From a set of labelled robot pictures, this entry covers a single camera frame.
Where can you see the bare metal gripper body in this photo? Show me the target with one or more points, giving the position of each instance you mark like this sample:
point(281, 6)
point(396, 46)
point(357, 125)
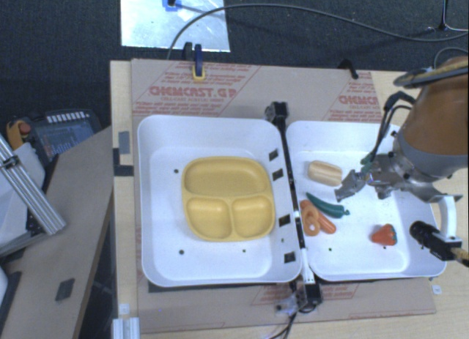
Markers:
point(399, 173)

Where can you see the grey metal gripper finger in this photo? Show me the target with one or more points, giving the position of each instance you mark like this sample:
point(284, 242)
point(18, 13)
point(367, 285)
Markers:
point(384, 191)
point(350, 185)

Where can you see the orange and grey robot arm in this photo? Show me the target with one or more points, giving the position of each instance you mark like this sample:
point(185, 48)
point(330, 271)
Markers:
point(436, 110)

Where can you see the beige toy bread bun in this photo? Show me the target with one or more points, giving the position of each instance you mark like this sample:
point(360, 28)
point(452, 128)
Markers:
point(324, 173)

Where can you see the green toy chili pepper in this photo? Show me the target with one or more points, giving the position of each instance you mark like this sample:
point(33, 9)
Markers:
point(324, 205)

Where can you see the red toy strawberry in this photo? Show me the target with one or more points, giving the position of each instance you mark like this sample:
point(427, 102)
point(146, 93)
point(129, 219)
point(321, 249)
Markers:
point(383, 235)

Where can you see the orange toy sausage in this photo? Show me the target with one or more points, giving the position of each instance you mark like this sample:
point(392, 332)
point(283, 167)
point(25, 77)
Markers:
point(328, 224)

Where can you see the orange toy pretzel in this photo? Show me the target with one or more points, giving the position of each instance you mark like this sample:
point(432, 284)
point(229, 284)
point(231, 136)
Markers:
point(307, 215)

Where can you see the thin black and white rod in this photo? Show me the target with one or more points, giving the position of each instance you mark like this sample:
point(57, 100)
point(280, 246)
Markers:
point(293, 198)

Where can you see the white plastic tray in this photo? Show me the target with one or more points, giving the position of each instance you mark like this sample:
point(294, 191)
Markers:
point(165, 220)
point(359, 260)

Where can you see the yellow divided plate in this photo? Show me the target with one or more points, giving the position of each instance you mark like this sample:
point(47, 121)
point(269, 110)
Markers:
point(227, 198)

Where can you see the brown cardboard board red print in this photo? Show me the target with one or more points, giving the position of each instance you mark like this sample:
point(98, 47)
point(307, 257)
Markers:
point(227, 85)

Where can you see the black cylinder on white bracket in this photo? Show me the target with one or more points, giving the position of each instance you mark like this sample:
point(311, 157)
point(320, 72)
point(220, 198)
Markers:
point(434, 238)

